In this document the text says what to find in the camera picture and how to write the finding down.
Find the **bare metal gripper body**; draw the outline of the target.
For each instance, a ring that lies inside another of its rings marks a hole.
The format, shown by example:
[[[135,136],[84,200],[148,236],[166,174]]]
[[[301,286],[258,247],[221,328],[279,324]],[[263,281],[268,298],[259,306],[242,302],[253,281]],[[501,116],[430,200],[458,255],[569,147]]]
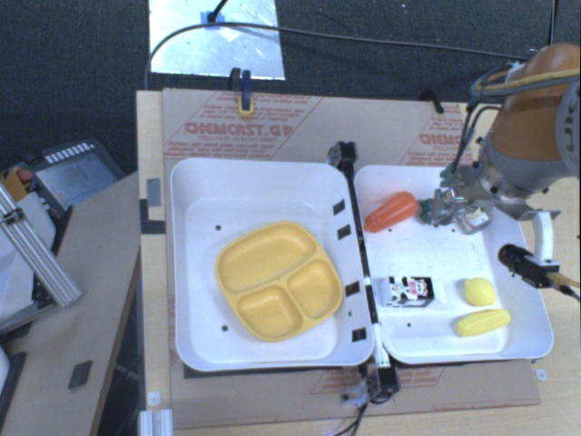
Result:
[[[498,209],[517,218],[517,188],[494,167],[460,166],[449,190],[456,205],[484,211]]]

